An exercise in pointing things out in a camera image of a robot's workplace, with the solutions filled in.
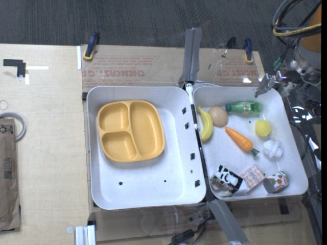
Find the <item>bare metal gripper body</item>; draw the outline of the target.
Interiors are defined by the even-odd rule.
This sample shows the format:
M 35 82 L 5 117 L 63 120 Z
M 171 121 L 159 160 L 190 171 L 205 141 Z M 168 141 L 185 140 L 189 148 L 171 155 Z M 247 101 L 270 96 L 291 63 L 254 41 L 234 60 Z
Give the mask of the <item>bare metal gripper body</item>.
M 293 87 L 321 85 L 321 71 L 315 69 L 306 61 L 285 61 L 277 71 L 277 81 L 284 84 L 292 84 Z

